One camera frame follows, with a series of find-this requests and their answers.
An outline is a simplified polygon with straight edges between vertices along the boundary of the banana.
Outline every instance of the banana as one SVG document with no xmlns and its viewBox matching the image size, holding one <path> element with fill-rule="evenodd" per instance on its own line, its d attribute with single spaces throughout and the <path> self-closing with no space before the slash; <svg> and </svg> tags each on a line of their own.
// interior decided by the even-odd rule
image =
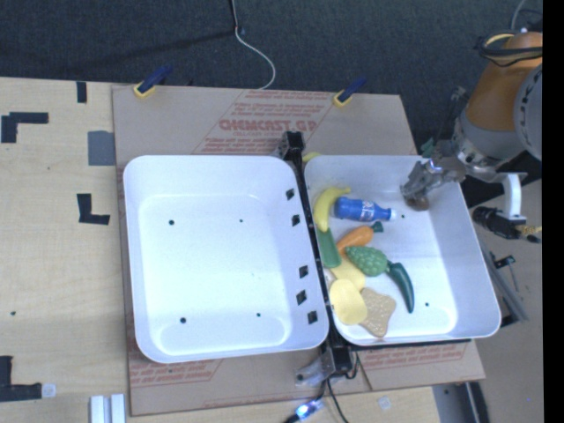
<svg viewBox="0 0 564 423">
<path fill-rule="evenodd" d="M 314 204 L 314 222 L 322 232 L 329 230 L 329 212 L 335 201 L 351 192 L 349 187 L 329 187 L 317 198 Z"/>
</svg>

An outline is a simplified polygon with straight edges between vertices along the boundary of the blue clamp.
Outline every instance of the blue clamp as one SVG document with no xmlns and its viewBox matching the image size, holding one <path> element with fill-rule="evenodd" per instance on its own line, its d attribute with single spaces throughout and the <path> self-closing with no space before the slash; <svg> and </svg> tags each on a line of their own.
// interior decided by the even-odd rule
<svg viewBox="0 0 564 423">
<path fill-rule="evenodd" d="M 161 66 L 141 83 L 133 86 L 133 92 L 139 99 L 145 99 L 155 91 L 155 85 L 161 85 L 173 71 L 172 66 Z"/>
<path fill-rule="evenodd" d="M 349 101 L 351 101 L 353 94 L 356 93 L 366 82 L 367 80 L 364 77 L 357 78 L 350 86 L 339 91 L 333 96 L 333 104 L 339 108 L 344 107 L 347 103 L 349 103 Z"/>
</svg>

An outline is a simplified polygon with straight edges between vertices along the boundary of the cardboard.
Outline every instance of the cardboard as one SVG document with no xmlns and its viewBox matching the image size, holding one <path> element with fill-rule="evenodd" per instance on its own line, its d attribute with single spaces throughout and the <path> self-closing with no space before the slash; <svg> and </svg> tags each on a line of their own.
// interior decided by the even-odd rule
<svg viewBox="0 0 564 423">
<path fill-rule="evenodd" d="M 257 154 L 275 151 L 282 134 L 299 130 L 305 152 L 416 153 L 401 100 L 355 94 L 343 108 L 331 93 L 159 86 L 147 99 L 113 86 L 118 206 L 132 415 L 310 398 L 295 372 L 318 351 L 162 365 L 138 350 L 133 330 L 122 174 L 146 154 Z M 338 394 L 461 382 L 484 377 L 473 342 L 360 352 L 362 374 L 335 383 Z"/>
</svg>

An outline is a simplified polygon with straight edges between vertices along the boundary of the orange toy carrot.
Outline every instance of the orange toy carrot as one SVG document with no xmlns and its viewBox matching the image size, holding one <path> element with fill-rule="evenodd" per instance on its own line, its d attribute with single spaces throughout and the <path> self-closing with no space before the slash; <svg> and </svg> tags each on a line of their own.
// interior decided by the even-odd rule
<svg viewBox="0 0 564 423">
<path fill-rule="evenodd" d="M 380 221 L 376 221 L 372 226 L 354 228 L 337 242 L 338 253 L 342 256 L 348 246 L 366 246 L 372 241 L 375 232 L 382 232 Z"/>
</svg>

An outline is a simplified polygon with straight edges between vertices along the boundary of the blue bottle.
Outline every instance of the blue bottle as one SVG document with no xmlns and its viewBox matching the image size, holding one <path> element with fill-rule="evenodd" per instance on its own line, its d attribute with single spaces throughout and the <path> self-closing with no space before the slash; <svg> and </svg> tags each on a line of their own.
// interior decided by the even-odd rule
<svg viewBox="0 0 564 423">
<path fill-rule="evenodd" d="M 396 217 L 396 212 L 390 208 L 382 208 L 376 202 L 362 199 L 340 197 L 333 207 L 335 216 L 341 219 L 355 221 L 390 221 Z"/>
</svg>

